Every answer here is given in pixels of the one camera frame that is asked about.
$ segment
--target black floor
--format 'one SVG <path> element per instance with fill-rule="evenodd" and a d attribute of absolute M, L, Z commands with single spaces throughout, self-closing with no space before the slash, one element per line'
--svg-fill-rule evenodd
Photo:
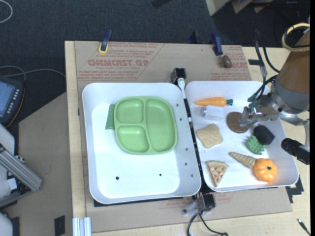
<path fill-rule="evenodd" d="M 112 41 L 188 43 L 197 31 L 207 44 L 214 31 L 222 44 L 252 46 L 255 29 L 265 46 L 280 47 L 284 30 L 310 15 L 310 0 L 275 0 L 255 13 L 250 6 L 235 14 L 231 3 L 210 16 L 205 0 L 3 0 L 13 8 L 12 17 L 0 23 L 0 66 L 24 71 L 54 69 L 64 73 L 64 41 L 101 41 L 105 28 Z M 10 13 L 0 2 L 0 21 Z M 0 69 L 0 75 L 18 72 Z M 26 96 L 16 122 L 66 90 L 57 73 L 27 74 Z"/>

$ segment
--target wooden table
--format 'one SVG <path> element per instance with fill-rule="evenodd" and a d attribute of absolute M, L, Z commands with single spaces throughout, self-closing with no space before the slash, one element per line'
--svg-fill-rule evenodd
<path fill-rule="evenodd" d="M 254 47 L 244 47 L 243 52 L 246 59 L 257 59 Z M 281 68 L 289 51 L 283 48 L 267 48 L 269 59 L 272 64 Z M 67 100 L 69 119 L 69 141 L 70 141 L 70 161 L 71 161 L 71 185 L 72 185 L 72 206 L 73 217 L 86 217 L 80 123 L 78 116 L 78 91 L 76 81 L 76 62 L 74 41 L 65 42 L 66 77 L 67 77 Z M 268 69 L 268 77 L 275 74 Z M 249 65 L 252 80 L 261 81 L 260 70 L 257 66 Z M 308 113 L 302 113 L 301 118 L 309 118 Z M 283 122 L 286 136 L 300 143 L 305 142 L 305 131 L 302 126 L 292 126 Z M 278 236 L 278 235 L 307 235 L 297 222 L 300 218 L 307 228 L 311 228 L 310 215 L 310 167 L 296 161 L 304 192 L 302 195 L 293 197 L 292 212 L 258 215 L 252 217 L 241 217 L 232 219 L 221 219 L 209 221 L 208 225 L 215 231 L 228 232 L 229 236 L 257 235 L 257 236 Z M 95 236 L 184 236 L 186 235 L 187 224 L 175 224 L 167 226 L 155 226 L 148 228 L 129 229 L 121 231 L 111 231 L 94 233 Z M 195 222 L 190 228 L 190 232 L 198 236 L 214 235 L 209 232 L 202 222 Z"/>

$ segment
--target green plate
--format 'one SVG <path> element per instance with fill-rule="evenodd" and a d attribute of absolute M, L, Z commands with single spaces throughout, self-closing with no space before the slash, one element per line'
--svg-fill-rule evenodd
<path fill-rule="evenodd" d="M 161 98 L 139 96 L 121 99 L 114 107 L 113 117 L 117 142 L 126 152 L 161 154 L 172 150 L 177 143 L 172 107 Z M 109 123 L 108 120 L 106 128 L 113 128 Z"/>

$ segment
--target orange carrot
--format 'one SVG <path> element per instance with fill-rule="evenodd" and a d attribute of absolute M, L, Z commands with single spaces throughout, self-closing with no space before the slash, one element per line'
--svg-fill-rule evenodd
<path fill-rule="evenodd" d="M 224 107 L 226 104 L 232 106 L 233 100 L 232 99 L 226 100 L 224 97 L 212 97 L 212 98 L 207 98 L 203 100 L 198 100 L 196 101 L 196 104 L 200 106 L 212 105 L 212 106 Z"/>

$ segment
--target black pen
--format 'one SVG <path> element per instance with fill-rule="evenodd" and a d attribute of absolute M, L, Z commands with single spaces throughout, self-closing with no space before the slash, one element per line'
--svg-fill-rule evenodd
<path fill-rule="evenodd" d="M 301 227 L 309 234 L 311 235 L 311 233 L 309 232 L 309 230 L 307 230 L 306 226 L 304 225 L 304 223 L 302 222 L 301 219 L 297 219 L 297 221 L 300 223 Z"/>

